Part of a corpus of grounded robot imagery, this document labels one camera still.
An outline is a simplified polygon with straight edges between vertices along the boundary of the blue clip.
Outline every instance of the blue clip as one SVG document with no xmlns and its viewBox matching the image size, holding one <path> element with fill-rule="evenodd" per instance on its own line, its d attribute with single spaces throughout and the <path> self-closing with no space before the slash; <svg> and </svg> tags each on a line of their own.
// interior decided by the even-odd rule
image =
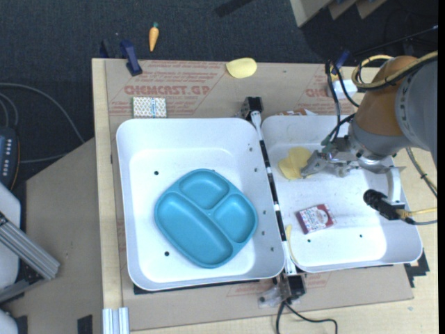
<svg viewBox="0 0 445 334">
<path fill-rule="evenodd" d="M 142 68 L 139 66 L 133 44 L 128 40 L 120 41 L 120 51 L 128 60 L 127 68 L 132 76 L 142 74 Z"/>
</svg>

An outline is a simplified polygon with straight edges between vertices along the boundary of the toy carrot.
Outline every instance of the toy carrot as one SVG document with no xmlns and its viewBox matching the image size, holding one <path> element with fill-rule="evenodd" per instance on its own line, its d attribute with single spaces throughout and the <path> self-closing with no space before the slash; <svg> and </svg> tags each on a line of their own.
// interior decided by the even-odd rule
<svg viewBox="0 0 445 334">
<path fill-rule="evenodd" d="M 149 33 L 148 33 L 148 42 L 150 45 L 150 52 L 153 52 L 154 46 L 156 45 L 156 41 L 158 40 L 159 37 L 159 28 L 158 28 L 158 23 L 155 22 L 153 23 L 153 27 L 150 29 Z"/>
</svg>

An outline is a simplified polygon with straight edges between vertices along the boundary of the yellow oval object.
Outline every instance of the yellow oval object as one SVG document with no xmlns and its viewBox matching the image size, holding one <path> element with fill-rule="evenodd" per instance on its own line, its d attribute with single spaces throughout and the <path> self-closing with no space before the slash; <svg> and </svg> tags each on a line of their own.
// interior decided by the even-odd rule
<svg viewBox="0 0 445 334">
<path fill-rule="evenodd" d="M 234 78 L 246 78 L 257 71 L 257 62 L 253 58 L 240 58 L 226 63 L 227 71 Z"/>
</svg>

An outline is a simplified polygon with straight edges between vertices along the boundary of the white tray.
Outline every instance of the white tray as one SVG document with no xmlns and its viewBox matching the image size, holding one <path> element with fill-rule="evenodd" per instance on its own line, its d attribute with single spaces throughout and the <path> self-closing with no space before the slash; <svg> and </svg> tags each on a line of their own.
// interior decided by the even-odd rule
<svg viewBox="0 0 445 334">
<path fill-rule="evenodd" d="M 284 252 L 254 127 L 238 118 L 135 119 L 117 136 L 129 275 L 142 289 L 271 278 Z M 168 242 L 154 222 L 154 206 L 182 175 L 213 169 L 252 202 L 258 226 L 245 247 L 215 269 L 193 264 Z"/>
<path fill-rule="evenodd" d="M 413 225 L 388 221 L 363 201 L 368 189 L 388 194 L 386 175 L 353 170 L 345 178 L 319 173 L 289 181 L 277 168 L 292 147 L 320 150 L 320 142 L 337 123 L 335 116 L 271 116 L 262 130 L 277 188 L 284 226 L 291 225 L 290 244 L 296 264 L 307 272 L 413 262 L 422 243 Z M 341 128 L 340 136 L 347 132 Z M 401 201 L 406 202 L 402 192 Z M 327 204 L 337 224 L 304 234 L 295 212 Z"/>
</svg>

